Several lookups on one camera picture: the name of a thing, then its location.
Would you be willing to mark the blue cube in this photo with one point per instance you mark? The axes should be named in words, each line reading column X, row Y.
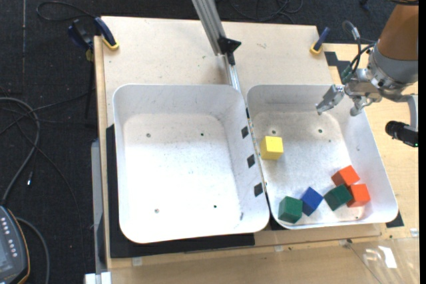
column 311, row 200

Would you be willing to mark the white plastic tray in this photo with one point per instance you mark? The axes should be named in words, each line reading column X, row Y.
column 309, row 149
column 179, row 169

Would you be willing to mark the orange cube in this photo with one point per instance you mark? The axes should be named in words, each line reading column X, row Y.
column 346, row 175
column 360, row 194

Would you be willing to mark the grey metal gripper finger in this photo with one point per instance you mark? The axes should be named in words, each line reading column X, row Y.
column 358, row 106
column 330, row 99

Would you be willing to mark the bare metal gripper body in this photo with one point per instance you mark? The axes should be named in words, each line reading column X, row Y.
column 366, row 85

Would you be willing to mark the green cube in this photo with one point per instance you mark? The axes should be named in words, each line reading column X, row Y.
column 290, row 209
column 337, row 198

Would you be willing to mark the yellow cube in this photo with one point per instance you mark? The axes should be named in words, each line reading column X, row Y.
column 271, row 147

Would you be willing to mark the black cylinder on white bracket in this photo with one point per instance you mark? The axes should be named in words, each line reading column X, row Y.
column 401, row 133

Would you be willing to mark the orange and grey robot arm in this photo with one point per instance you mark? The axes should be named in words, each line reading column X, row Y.
column 401, row 33

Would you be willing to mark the pale wood board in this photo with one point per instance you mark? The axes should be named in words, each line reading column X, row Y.
column 173, row 53

